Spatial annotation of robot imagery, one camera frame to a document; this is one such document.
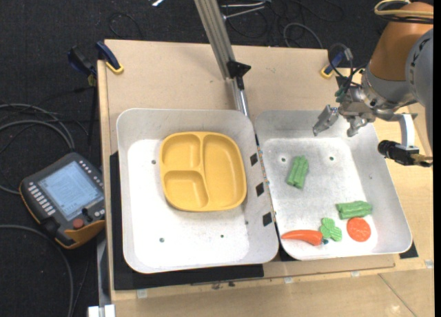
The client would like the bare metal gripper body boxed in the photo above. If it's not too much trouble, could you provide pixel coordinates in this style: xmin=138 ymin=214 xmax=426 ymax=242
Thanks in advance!
xmin=338 ymin=87 xmax=396 ymax=122

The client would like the green toy asparagus bunch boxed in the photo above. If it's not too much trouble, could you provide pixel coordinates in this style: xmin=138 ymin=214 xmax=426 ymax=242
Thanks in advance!
xmin=335 ymin=200 xmax=374 ymax=221
xmin=285 ymin=155 xmax=310 ymax=190

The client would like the white plastic tray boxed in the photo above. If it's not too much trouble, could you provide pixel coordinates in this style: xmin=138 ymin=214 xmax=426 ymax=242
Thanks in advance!
xmin=116 ymin=108 xmax=280 ymax=274
xmin=254 ymin=110 xmax=413 ymax=262

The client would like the thin black and white rod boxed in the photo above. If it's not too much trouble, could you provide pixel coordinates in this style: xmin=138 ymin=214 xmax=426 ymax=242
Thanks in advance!
xmin=254 ymin=130 xmax=278 ymax=226

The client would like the orange-red round toy slice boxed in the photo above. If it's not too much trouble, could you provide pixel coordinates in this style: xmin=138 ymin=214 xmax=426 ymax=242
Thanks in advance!
xmin=346 ymin=217 xmax=372 ymax=243

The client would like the green toy broccoli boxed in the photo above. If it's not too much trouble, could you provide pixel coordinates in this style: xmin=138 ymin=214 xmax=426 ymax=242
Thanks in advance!
xmin=318 ymin=217 xmax=344 ymax=243

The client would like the orange toy carrot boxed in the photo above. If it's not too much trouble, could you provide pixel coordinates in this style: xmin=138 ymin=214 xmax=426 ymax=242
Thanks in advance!
xmin=280 ymin=229 xmax=325 ymax=247

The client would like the yellow divided plate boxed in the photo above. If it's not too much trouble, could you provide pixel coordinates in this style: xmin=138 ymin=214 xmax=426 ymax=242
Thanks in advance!
xmin=158 ymin=131 xmax=248 ymax=213

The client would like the pale wood board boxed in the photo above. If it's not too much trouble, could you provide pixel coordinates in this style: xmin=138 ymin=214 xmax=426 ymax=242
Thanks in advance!
xmin=103 ymin=39 xmax=397 ymax=302

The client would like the black cylinder on white bracket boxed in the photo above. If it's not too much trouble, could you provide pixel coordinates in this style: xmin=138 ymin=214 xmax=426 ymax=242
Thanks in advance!
xmin=377 ymin=112 xmax=423 ymax=167

